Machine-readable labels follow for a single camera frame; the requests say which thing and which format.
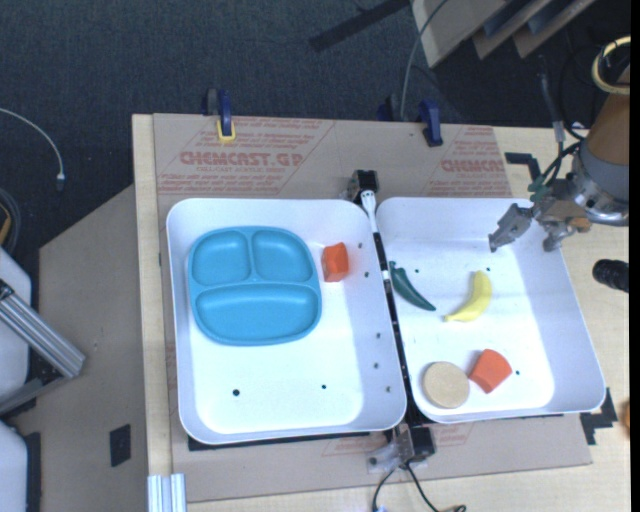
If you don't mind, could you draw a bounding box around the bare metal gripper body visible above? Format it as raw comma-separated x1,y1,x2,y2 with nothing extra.
530,171,630,233

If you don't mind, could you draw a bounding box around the yellow banana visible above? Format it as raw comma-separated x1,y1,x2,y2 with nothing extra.
442,269,494,324

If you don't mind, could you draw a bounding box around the white plastic tray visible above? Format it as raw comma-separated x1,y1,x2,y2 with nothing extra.
374,196,607,425
165,197,408,446

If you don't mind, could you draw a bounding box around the green chili pepper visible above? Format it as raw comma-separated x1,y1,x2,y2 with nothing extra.
388,260,437,313

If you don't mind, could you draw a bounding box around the thin black and white rod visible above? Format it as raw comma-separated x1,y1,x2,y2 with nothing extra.
360,189,417,426

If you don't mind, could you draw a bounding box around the orange toy wedge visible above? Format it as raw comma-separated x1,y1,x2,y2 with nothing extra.
467,348,514,395

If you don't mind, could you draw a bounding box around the tan round biscuit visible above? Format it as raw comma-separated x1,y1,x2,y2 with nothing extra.
422,361,471,410

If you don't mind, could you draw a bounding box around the orange toy block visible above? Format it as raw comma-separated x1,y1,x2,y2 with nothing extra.
320,241,350,284

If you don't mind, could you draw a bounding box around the brown cardboard board red print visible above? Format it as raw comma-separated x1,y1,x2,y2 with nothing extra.
151,112,595,504

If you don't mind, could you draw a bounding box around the blue divided plate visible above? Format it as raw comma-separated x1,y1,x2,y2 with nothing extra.
187,225,323,347

